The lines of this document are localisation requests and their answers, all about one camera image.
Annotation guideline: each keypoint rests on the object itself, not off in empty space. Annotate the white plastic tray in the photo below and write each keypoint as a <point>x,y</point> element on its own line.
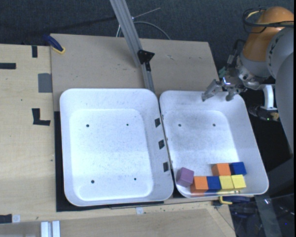
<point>111,152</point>
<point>202,142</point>

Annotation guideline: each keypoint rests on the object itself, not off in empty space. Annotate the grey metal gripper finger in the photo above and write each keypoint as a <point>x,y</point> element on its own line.
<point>210,90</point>
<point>231,94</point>

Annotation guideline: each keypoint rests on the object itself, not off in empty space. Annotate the orange cube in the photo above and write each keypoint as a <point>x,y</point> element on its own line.
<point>200,184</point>
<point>221,169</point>

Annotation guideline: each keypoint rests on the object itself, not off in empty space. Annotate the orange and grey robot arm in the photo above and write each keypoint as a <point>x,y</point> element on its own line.
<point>281,58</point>

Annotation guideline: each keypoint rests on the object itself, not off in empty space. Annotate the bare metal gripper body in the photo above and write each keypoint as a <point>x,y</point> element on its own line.
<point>245,79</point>

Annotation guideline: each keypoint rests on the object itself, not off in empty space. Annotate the blue cube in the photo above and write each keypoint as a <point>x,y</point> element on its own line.
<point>238,168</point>
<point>213,183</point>

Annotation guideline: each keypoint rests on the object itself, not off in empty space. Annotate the purple cube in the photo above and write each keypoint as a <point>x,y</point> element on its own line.
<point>185,177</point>

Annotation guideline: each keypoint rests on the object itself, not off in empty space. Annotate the black cylinder on white bracket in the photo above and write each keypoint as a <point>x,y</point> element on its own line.
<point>269,95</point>

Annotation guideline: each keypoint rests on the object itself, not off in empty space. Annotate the yellow cube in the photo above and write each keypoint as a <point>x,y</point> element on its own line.
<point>226,182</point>
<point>238,181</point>

